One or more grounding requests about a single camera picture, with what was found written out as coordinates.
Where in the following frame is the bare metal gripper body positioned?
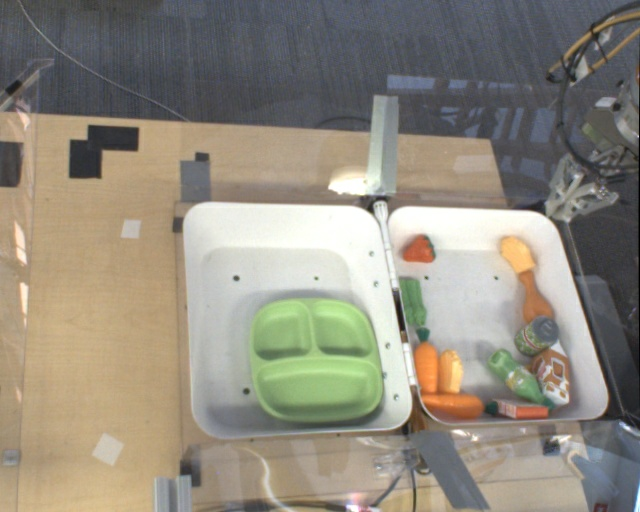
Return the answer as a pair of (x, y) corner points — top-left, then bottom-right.
(581, 77), (640, 164)

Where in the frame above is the orange toy chicken drumstick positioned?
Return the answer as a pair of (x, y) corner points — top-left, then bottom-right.
(499, 235), (555, 324)

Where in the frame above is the white plastic tray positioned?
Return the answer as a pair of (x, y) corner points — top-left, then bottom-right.
(182, 201), (414, 441)
(387, 205), (611, 428)

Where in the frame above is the green can with grey lid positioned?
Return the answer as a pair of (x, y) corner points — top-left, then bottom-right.
(513, 315), (561, 358)

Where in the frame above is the red toy strawberry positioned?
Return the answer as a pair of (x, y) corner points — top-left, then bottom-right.
(402, 234), (438, 264)

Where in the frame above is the brown and white carton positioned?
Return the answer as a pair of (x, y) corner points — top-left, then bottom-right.
(529, 343), (573, 408)

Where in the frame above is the green toy asparagus bundle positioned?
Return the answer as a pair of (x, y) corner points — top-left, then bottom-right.
(398, 276), (429, 327)

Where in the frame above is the green plastic bottle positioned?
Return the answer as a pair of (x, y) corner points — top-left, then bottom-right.
(487, 348), (557, 412)

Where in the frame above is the yellow toy bread piece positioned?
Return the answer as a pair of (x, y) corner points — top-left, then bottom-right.
(438, 348), (465, 396)

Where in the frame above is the orange toy carrot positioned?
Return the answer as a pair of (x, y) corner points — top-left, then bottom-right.
(420, 392), (500, 421)
(413, 327), (441, 396)

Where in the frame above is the green divided plate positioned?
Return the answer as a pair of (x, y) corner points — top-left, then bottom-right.
(248, 297), (385, 424)

